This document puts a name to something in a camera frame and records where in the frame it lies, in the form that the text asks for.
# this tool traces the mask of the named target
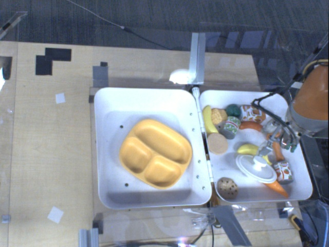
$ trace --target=white paper square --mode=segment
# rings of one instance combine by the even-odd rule
[[[56,94],[56,103],[64,103],[65,102],[65,95],[64,93],[58,93]]]
[[[62,210],[54,206],[48,215],[48,219],[58,224],[60,223],[63,214],[64,212]]]

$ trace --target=banana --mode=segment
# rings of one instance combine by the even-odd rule
[[[242,145],[238,148],[237,152],[239,154],[251,154],[251,155],[256,155],[257,154],[257,151],[258,151],[258,146],[256,145],[253,145],[253,144],[245,144],[245,145]],[[268,159],[268,156],[265,155],[263,156],[263,159],[266,160],[266,162],[271,166],[272,163],[271,161]]]
[[[204,118],[206,133],[207,134],[218,133],[217,128],[211,121],[211,107],[209,105],[203,109],[202,115]]]

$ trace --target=yellow cable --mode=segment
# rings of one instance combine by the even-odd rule
[[[302,74],[304,75],[305,72],[307,71],[307,69],[312,66],[313,64],[316,64],[316,63],[328,63],[328,59],[322,59],[322,60],[314,60],[312,62],[310,62],[308,65],[306,65],[306,67],[304,68]]]

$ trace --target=yellow plate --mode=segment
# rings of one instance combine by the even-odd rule
[[[192,147],[173,129],[146,119],[131,129],[119,157],[131,174],[155,188],[166,189],[185,172],[191,162]]]

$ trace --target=white lid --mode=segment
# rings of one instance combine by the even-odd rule
[[[236,164],[244,174],[261,183],[277,180],[275,170],[260,156],[240,154],[236,157]]]

